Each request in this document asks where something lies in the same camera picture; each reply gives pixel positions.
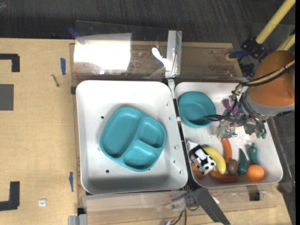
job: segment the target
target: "yellow tube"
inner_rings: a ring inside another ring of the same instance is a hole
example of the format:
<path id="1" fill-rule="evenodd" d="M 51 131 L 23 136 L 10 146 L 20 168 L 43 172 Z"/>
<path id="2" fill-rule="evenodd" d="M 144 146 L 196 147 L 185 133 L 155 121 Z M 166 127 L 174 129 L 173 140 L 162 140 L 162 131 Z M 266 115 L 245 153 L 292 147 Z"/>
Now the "yellow tube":
<path id="1" fill-rule="evenodd" d="M 277 51 L 288 51 L 295 44 L 296 33 L 290 35 L 277 49 Z"/>
<path id="2" fill-rule="evenodd" d="M 290 9 L 295 5 L 296 0 L 285 0 L 277 12 L 273 15 L 267 25 L 263 28 L 261 33 L 257 36 L 256 42 L 258 44 L 263 44 L 268 38 L 271 32 L 277 27 L 284 16 L 290 11 Z"/>

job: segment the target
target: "dark background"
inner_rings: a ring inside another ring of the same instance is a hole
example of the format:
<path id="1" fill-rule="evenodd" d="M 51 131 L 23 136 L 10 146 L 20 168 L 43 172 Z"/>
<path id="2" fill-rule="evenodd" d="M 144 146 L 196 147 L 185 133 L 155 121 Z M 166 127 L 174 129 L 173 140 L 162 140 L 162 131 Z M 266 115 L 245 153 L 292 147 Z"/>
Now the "dark background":
<path id="1" fill-rule="evenodd" d="M 185 42 L 232 43 L 255 37 L 284 0 L 0 0 L 1 38 L 74 38 L 76 20 L 180 29 Z M 264 43 L 271 50 L 295 28 L 295 6 Z M 284 154 L 280 190 L 295 223 L 295 112 L 274 118 Z"/>

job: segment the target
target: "yellow banana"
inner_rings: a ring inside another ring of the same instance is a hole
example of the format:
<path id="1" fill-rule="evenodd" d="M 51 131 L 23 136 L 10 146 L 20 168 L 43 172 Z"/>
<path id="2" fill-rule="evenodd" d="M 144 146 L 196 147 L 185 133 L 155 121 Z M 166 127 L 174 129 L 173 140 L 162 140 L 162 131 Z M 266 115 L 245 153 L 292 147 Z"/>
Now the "yellow banana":
<path id="1" fill-rule="evenodd" d="M 224 174 L 226 171 L 226 162 L 223 156 L 212 147 L 203 147 L 203 149 L 216 162 L 218 172 Z"/>

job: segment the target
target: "wooden table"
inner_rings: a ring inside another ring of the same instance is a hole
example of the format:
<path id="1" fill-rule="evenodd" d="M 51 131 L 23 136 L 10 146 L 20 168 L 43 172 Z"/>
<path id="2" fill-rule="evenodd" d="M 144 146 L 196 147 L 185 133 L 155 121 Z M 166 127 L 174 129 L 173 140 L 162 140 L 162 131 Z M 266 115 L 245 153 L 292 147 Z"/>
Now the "wooden table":
<path id="1" fill-rule="evenodd" d="M 21 68 L 12 73 L 11 61 L 0 60 L 0 84 L 14 84 L 14 110 L 0 111 L 0 201 L 8 200 L 11 181 L 20 182 L 20 206 L 17 210 L 0 211 L 0 224 L 67 224 L 68 216 L 77 214 L 70 92 L 72 43 L 73 40 L 0 38 L 0 53 L 17 53 Z M 62 75 L 60 58 L 66 59 L 66 75 Z M 51 75 L 55 75 L 59 87 Z M 74 175 L 73 192 L 70 172 Z M 276 192 L 276 197 L 276 207 L 225 215 L 232 224 L 291 224 L 282 195 Z M 46 199 L 46 206 L 39 207 L 39 199 Z M 207 215 L 187 219 L 190 225 L 211 222 Z"/>

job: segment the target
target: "teal divided plate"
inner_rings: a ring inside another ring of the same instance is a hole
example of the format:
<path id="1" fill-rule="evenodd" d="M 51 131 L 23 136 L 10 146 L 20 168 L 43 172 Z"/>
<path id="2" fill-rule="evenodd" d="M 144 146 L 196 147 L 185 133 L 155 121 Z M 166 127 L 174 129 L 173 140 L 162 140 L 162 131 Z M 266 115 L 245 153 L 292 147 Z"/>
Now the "teal divided plate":
<path id="1" fill-rule="evenodd" d="M 123 107 L 109 119 L 100 147 L 111 160 L 144 172 L 157 162 L 166 138 L 165 128 L 155 119 L 137 109 Z"/>
<path id="2" fill-rule="evenodd" d="M 202 128 L 212 123 L 204 116 L 216 114 L 211 99 L 201 92 L 191 91 L 179 98 L 179 112 L 184 124 L 191 128 Z"/>

